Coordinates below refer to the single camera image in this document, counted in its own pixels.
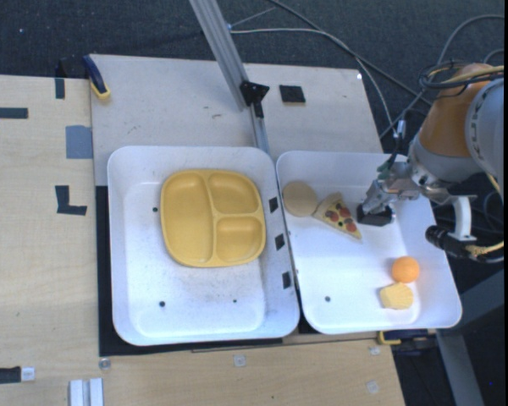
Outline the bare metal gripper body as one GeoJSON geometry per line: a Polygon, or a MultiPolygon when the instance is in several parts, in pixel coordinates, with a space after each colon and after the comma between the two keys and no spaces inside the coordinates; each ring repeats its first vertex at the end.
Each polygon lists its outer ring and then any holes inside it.
{"type": "Polygon", "coordinates": [[[435,177],[421,163],[384,162],[377,168],[376,200],[415,200],[435,190],[435,177]]]}

